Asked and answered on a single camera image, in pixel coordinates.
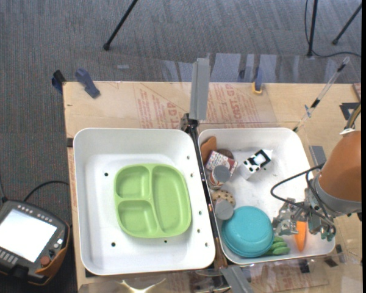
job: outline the toy carrot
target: toy carrot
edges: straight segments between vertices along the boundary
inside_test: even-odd
[[[304,250],[305,247],[305,238],[306,238],[306,225],[307,222],[297,222],[296,229],[298,234],[294,235],[295,242],[297,243],[297,247],[300,251]]]

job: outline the white tray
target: white tray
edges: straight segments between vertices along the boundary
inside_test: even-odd
[[[202,269],[215,257],[214,237],[193,140],[178,129],[87,128],[73,142],[81,260],[96,275]],[[115,214],[113,180],[131,164],[177,168],[187,183],[192,222],[178,236],[126,234]]]
[[[232,151],[235,160],[239,162],[230,180],[222,187],[233,194],[236,200],[235,208],[244,205],[255,206],[273,220],[284,202],[271,195],[271,188],[278,182],[310,168],[298,135],[287,128],[207,129],[199,135],[199,145],[212,136],[217,138],[218,149],[226,148]],[[271,162],[265,166],[265,169],[259,170],[245,180],[237,169],[246,158],[260,149],[273,150]],[[283,198],[295,198],[299,202],[304,200],[306,186],[303,175],[275,188],[274,193]],[[306,246],[300,252],[293,236],[282,236],[290,247],[289,254],[244,258],[230,251],[223,242],[222,223],[222,220],[217,219],[217,230],[223,252],[230,261],[239,265],[326,255],[335,246],[335,238],[328,242],[321,239],[320,233],[316,235],[308,233]]]

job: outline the black clamp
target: black clamp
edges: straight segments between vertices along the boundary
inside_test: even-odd
[[[62,83],[66,82],[65,78],[62,76],[60,70],[56,70],[53,74],[53,78],[51,79],[51,84],[54,88],[56,88],[59,93],[62,94]]]

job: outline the tripod leg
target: tripod leg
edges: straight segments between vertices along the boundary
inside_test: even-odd
[[[356,11],[354,12],[354,14],[352,14],[352,16],[350,17],[350,19],[348,20],[348,22],[346,23],[346,25],[343,27],[343,29],[339,33],[339,35],[332,41],[332,43],[334,45],[337,45],[337,42],[339,41],[339,39],[341,38],[341,36],[343,35],[343,33],[346,31],[347,27],[351,24],[351,22],[353,21],[353,19],[355,18],[355,16],[359,13],[359,11],[361,11],[361,8],[362,8],[362,3],[359,4],[358,9],[356,9]]]
[[[110,44],[113,41],[113,39],[115,38],[115,35],[118,33],[118,31],[120,30],[121,26],[123,25],[123,23],[126,21],[126,18],[129,16],[130,12],[132,11],[132,9],[134,8],[135,4],[137,3],[138,0],[133,0],[131,5],[129,6],[129,8],[127,9],[126,13],[123,15],[122,19],[120,20],[120,22],[117,25],[117,28],[115,28],[114,32],[112,33],[111,37],[108,39],[108,41],[103,45],[103,49],[105,49],[106,51],[108,49],[110,49]]]
[[[315,23],[316,23],[316,14],[317,14],[317,4],[318,0],[315,0],[313,3],[313,15],[312,15],[312,25],[310,27],[310,37],[309,37],[309,49],[307,51],[307,56],[313,55],[313,36],[315,33]]]

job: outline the blue bowl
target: blue bowl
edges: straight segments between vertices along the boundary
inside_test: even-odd
[[[221,227],[223,242],[242,257],[258,257],[273,244],[274,231],[270,219],[259,208],[242,206]]]

